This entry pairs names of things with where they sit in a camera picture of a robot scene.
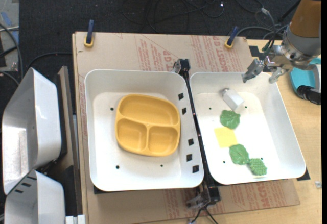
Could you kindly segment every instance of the blue and yellow clamp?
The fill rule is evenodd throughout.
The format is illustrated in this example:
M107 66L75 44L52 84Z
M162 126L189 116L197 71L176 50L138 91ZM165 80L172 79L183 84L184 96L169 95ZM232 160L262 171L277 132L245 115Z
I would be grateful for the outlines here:
M234 45L234 38L236 37L237 32L239 31L239 28L237 26L234 27L230 37L225 41L225 46L228 49L231 49Z
M84 46L88 48L91 48L94 42L93 27L94 20L90 20L90 22L88 23L87 35L84 38Z

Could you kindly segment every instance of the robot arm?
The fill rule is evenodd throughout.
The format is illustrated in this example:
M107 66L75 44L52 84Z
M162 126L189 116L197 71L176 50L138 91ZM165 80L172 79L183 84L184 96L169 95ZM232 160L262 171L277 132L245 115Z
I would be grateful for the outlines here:
M258 75L264 65L272 72L270 83L276 82L293 67L312 69L314 65L310 62L321 53L321 0L301 0L283 34L281 45L266 50L265 60L254 60L242 75L244 83Z

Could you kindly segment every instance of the yellow divided plate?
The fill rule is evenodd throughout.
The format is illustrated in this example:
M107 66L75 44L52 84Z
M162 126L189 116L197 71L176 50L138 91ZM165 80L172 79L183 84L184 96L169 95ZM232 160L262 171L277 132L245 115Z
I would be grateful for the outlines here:
M179 112L166 99L129 94L118 104L115 133L120 147L129 152L168 156L179 144Z

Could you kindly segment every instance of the cardboard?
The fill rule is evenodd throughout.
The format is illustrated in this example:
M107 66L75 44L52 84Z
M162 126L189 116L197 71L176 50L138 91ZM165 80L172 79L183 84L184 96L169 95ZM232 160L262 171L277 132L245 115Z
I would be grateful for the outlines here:
M89 175L84 78L93 69L171 71L180 58L198 71L246 71L252 61L247 40L235 38L227 49L223 36L94 33L92 48L84 46L86 32L73 34L78 88L77 117L83 214L87 223L142 223L192 218L197 210L186 207L195 189L125 191L95 194ZM298 205L293 180L222 186L222 200L209 207L211 214Z

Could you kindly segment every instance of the yellow sticky note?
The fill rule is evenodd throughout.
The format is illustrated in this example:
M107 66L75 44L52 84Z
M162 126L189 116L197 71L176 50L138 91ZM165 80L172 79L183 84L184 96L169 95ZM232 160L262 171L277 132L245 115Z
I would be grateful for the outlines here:
M226 148L238 144L234 130L228 127L215 128L214 130L220 148Z

